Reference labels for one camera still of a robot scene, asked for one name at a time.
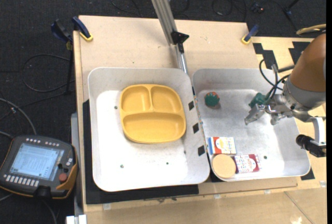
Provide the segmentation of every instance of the control panel screen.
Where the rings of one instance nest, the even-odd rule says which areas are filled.
[[[64,150],[22,143],[10,172],[53,181]]]

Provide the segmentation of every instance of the beige circular lid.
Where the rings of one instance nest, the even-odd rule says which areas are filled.
[[[216,155],[212,160],[212,168],[215,174],[221,178],[230,178],[236,172],[234,160],[227,155]]]

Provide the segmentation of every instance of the button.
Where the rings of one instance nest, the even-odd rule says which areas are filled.
[[[67,174],[65,174],[65,173],[61,173],[61,174],[59,175],[59,181],[60,181],[60,183],[63,184],[65,181],[67,181],[67,179],[68,179]]]

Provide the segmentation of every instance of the black bracket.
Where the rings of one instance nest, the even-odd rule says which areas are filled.
[[[189,35],[181,33],[181,32],[177,32],[177,31],[173,31],[171,33],[172,36],[172,40],[174,42],[174,44],[178,45],[178,50],[180,51],[180,53],[184,53],[185,50],[183,48],[183,43],[185,42],[185,40],[187,38],[189,38]]]

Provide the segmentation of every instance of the yellow plate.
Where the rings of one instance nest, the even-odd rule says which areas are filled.
[[[175,90],[162,85],[132,85],[120,96],[123,132],[134,142],[171,142],[186,131],[186,117]]]

